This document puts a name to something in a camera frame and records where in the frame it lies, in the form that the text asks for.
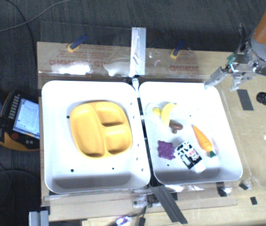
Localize thin black and white rod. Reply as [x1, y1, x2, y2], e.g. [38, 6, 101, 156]
[131, 77, 157, 187]

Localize brown cardboard board red print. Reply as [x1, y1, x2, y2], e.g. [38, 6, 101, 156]
[36, 41, 240, 222]

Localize brown sausage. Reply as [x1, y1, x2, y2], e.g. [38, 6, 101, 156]
[168, 121, 184, 134]

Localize yellow banana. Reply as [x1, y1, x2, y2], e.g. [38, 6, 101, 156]
[161, 102, 177, 127]

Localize black and white carton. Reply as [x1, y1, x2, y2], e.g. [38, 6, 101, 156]
[174, 140, 207, 174]

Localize orange carrot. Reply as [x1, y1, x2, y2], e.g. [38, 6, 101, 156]
[192, 124, 217, 158]

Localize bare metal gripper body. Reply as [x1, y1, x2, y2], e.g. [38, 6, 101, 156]
[226, 46, 266, 80]

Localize yellow divided plate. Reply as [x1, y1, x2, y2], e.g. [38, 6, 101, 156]
[69, 100, 134, 159]

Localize white plastic tray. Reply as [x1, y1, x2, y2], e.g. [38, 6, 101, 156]
[40, 80, 152, 195]
[138, 81, 244, 186]

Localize purple grapes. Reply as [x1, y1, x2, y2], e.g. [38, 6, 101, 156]
[157, 140, 176, 161]

